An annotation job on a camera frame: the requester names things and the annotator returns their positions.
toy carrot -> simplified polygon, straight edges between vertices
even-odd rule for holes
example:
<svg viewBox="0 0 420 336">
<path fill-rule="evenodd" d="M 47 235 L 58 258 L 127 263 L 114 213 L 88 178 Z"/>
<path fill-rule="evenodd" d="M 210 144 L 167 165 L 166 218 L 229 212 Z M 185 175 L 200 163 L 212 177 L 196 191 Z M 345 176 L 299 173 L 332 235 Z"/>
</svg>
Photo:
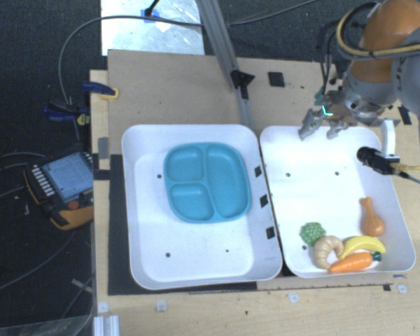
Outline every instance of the toy carrot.
<svg viewBox="0 0 420 336">
<path fill-rule="evenodd" d="M 381 261 L 381 253 L 376 252 L 373 255 L 367 251 L 354 253 L 331 265 L 329 270 L 332 273 L 355 272 L 371 266 L 373 260 Z"/>
</svg>

white plastic tray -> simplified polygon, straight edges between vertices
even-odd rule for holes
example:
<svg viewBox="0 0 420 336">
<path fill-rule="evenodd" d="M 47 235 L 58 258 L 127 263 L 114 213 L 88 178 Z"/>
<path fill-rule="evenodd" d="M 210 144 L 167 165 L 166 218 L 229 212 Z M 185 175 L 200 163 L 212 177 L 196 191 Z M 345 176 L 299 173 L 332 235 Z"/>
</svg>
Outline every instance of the white plastic tray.
<svg viewBox="0 0 420 336">
<path fill-rule="evenodd" d="M 301 141 L 299 127 L 268 127 L 260 136 L 263 160 L 279 228 L 283 255 L 299 277 L 332 276 L 313 261 L 312 247 L 299 233 L 309 222 L 319 222 L 327 235 L 341 240 L 362 235 L 363 211 L 359 199 L 372 205 L 386 226 L 379 239 L 386 246 L 381 262 L 366 272 L 402 272 L 415 263 L 415 250 L 407 231 L 390 176 L 363 166 L 356 158 L 360 147 L 381 150 L 377 136 L 368 129 L 351 127 L 327 140 L 328 127 Z M 329 262 L 334 262 L 334 252 Z"/>
<path fill-rule="evenodd" d="M 237 220 L 188 223 L 171 210 L 163 162 L 179 145 L 218 142 L 242 156 L 251 187 L 251 207 Z M 258 140 L 241 125 L 137 125 L 122 138 L 130 267 L 150 290 L 203 286 L 275 277 L 282 256 L 267 195 Z"/>
</svg>

toy food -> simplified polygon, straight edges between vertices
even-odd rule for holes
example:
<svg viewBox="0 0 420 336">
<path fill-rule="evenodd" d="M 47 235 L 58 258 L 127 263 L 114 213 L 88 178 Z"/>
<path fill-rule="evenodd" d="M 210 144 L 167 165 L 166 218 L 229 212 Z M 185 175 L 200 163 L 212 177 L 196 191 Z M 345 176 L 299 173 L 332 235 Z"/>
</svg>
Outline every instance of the toy food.
<svg viewBox="0 0 420 336">
<path fill-rule="evenodd" d="M 322 238 L 326 231 L 321 227 L 320 223 L 307 223 L 302 226 L 300 236 L 303 241 L 310 246 L 314 246 L 317 239 Z"/>
<path fill-rule="evenodd" d="M 384 233 L 384 223 L 374 212 L 372 208 L 372 200 L 369 197 L 359 201 L 365 208 L 364 232 L 370 237 L 379 237 Z"/>
<path fill-rule="evenodd" d="M 373 260 L 381 261 L 381 253 L 376 252 L 373 255 L 367 251 L 361 253 L 353 253 L 345 257 L 345 259 L 331 265 L 330 272 L 355 272 L 371 266 Z"/>
<path fill-rule="evenodd" d="M 330 268 L 331 264 L 328 263 L 327 256 L 332 250 L 335 251 L 337 257 L 342 254 L 344 245 L 341 239 L 329 235 L 316 241 L 314 245 L 314 259 L 317 267 L 320 267 L 321 269 Z"/>
<path fill-rule="evenodd" d="M 386 252 L 386 247 L 377 238 L 361 235 L 359 237 L 353 237 L 344 243 L 344 251 L 339 256 L 339 259 L 344 259 L 347 255 L 358 249 L 379 251 L 380 253 Z"/>
</svg>

blue divided plate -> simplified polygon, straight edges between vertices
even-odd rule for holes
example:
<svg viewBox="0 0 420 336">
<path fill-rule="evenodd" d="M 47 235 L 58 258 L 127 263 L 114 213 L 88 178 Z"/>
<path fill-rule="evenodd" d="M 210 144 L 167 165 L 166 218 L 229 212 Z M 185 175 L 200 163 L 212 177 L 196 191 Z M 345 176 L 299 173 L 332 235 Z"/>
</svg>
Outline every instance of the blue divided plate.
<svg viewBox="0 0 420 336">
<path fill-rule="evenodd" d="M 171 149 L 164 159 L 164 179 L 171 209 L 191 223 L 231 221 L 251 205 L 242 157 L 222 143 Z"/>
</svg>

toy banana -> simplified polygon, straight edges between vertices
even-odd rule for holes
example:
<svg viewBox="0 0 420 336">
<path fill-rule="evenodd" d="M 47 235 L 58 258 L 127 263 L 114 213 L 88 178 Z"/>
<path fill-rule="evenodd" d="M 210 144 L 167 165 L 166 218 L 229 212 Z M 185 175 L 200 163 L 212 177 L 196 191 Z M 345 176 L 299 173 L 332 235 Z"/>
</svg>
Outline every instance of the toy banana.
<svg viewBox="0 0 420 336">
<path fill-rule="evenodd" d="M 377 238 L 361 235 L 360 237 L 353 237 L 345 242 L 344 251 L 340 255 L 339 259 L 344 259 L 347 255 L 358 249 L 378 251 L 381 254 L 386 252 L 384 244 Z"/>
</svg>

